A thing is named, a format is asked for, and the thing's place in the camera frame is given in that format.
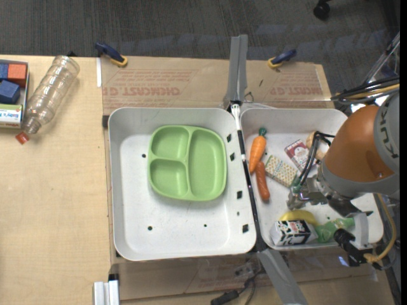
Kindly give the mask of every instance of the orange carrot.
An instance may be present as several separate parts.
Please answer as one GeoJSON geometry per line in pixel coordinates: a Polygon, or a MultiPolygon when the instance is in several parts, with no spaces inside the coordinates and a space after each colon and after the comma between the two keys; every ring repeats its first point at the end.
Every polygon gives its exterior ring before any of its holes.
{"type": "Polygon", "coordinates": [[[250,159],[249,159],[249,172],[252,174],[256,169],[256,165],[261,159],[265,149],[266,149],[266,129],[260,128],[259,135],[254,138],[252,147],[250,150],[250,159]]]}
{"type": "Polygon", "coordinates": [[[270,192],[267,188],[266,181],[266,168],[265,164],[262,161],[259,161],[256,166],[256,182],[259,194],[263,201],[270,199],[270,192]]]}

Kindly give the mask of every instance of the wooden table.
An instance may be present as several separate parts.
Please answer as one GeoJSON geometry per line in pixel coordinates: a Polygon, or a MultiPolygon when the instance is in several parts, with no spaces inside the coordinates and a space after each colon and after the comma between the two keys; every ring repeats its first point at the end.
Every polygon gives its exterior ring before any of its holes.
{"type": "MultiPolygon", "coordinates": [[[[29,95],[53,57],[1,55],[29,63],[29,95]]],[[[92,286],[111,267],[102,91],[96,58],[81,72],[51,123],[21,145],[0,129],[0,304],[92,304],[92,286]]],[[[310,304],[392,304],[385,273],[303,282],[310,304]]],[[[209,304],[222,293],[126,301],[209,304]]],[[[247,294],[231,302],[244,304],[247,294]]],[[[251,304],[281,304],[272,287],[251,304]]]]}

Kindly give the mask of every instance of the clear plastic bottle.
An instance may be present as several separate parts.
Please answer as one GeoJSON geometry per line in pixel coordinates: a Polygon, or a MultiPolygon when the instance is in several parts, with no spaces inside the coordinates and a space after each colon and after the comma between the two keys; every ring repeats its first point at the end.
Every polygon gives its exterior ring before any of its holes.
{"type": "Polygon", "coordinates": [[[49,123],[80,71],[78,63],[65,55],[54,58],[51,67],[27,102],[22,130],[33,134],[49,123]]]}

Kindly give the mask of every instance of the blue clamp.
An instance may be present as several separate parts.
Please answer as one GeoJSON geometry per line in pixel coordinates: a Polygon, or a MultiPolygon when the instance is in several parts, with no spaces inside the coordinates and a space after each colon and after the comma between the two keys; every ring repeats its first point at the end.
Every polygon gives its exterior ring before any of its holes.
{"type": "Polygon", "coordinates": [[[274,68],[280,67],[282,65],[283,61],[289,61],[291,58],[295,57],[296,55],[297,55],[296,50],[290,50],[290,51],[280,54],[277,57],[268,59],[267,64],[270,68],[274,69],[274,68]]]}
{"type": "Polygon", "coordinates": [[[118,65],[119,67],[124,67],[127,65],[127,58],[121,55],[111,46],[105,43],[96,42],[95,49],[99,52],[99,56],[102,54],[108,55],[113,64],[118,65]]]}

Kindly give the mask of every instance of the office chair wheel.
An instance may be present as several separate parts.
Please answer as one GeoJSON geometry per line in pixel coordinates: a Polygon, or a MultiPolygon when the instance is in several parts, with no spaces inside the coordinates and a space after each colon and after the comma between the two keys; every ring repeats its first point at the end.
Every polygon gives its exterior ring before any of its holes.
{"type": "Polygon", "coordinates": [[[319,3],[314,8],[314,15],[321,20],[325,20],[328,18],[330,11],[331,8],[329,7],[328,3],[319,3]]]}

